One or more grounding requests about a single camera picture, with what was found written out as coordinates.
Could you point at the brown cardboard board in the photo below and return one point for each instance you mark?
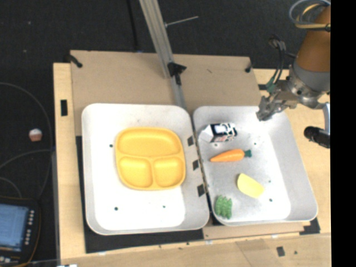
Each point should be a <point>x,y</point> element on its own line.
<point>125,79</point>

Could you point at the yellow divided plate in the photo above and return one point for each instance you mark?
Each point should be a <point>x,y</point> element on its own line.
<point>150,157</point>

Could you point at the white plastic tray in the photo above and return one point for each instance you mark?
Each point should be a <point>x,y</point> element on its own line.
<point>144,213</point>
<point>278,163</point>

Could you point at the black cylinder on white bracket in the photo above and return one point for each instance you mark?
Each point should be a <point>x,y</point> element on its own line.
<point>317,135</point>

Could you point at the pink cupcake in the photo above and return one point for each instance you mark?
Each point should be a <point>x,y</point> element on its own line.
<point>35,135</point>

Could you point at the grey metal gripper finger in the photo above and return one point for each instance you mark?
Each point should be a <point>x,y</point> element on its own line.
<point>274,110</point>
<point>262,111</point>

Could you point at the orange carrot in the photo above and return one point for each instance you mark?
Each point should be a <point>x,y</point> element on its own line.
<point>228,156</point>

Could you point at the yellow lemon slice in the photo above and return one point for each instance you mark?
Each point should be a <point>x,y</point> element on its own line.
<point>249,186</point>

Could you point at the black and white milk carton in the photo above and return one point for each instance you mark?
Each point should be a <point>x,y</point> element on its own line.
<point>218,133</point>

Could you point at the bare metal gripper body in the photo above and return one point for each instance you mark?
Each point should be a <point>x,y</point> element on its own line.
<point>294,94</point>

